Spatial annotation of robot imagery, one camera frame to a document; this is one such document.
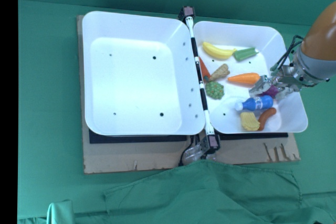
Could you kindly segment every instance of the yellow banana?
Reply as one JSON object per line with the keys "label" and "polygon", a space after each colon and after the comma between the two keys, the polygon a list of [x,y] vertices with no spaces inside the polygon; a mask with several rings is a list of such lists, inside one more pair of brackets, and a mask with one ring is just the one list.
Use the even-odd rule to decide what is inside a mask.
{"label": "yellow banana", "polygon": [[209,42],[203,42],[203,49],[207,54],[219,59],[228,59],[237,50],[219,49]]}

